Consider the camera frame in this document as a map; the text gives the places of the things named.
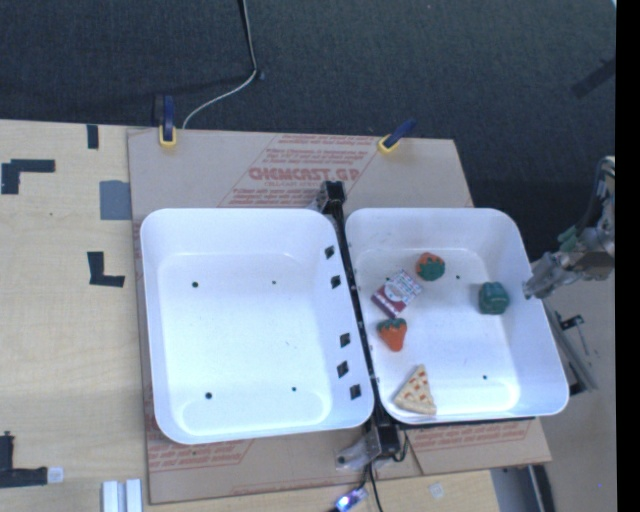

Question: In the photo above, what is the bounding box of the green toy pepper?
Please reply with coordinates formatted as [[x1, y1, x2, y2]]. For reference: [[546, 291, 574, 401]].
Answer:
[[477, 281, 511, 316]]

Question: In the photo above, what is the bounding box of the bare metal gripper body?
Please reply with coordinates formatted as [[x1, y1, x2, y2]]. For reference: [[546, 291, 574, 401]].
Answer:
[[551, 225, 616, 285]]

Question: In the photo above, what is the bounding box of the black block with thin wires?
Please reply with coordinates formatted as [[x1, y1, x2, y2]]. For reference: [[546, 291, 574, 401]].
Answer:
[[318, 180, 348, 216], [373, 421, 402, 460]]

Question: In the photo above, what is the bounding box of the red and white carton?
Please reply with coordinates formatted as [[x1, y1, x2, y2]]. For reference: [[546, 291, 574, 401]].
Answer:
[[370, 269, 424, 319]]

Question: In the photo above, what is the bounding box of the orange strawberry with green top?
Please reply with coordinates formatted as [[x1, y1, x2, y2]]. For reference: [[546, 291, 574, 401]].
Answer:
[[415, 251, 447, 283], [376, 317, 409, 353]]

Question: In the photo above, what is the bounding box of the white plastic tray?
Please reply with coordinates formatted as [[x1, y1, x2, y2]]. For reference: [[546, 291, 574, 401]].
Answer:
[[139, 207, 376, 446], [344, 206, 571, 426]]

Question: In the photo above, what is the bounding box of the yellow pizza slice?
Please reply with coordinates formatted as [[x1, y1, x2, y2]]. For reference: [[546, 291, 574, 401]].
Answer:
[[392, 363, 438, 417]]

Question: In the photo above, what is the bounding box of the brown cardboard board red print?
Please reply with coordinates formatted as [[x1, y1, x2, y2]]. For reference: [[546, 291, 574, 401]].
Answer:
[[126, 128, 553, 506]]

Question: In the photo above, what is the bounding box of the thin black rod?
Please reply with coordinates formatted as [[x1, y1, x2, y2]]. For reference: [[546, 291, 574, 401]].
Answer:
[[330, 207, 390, 427]]

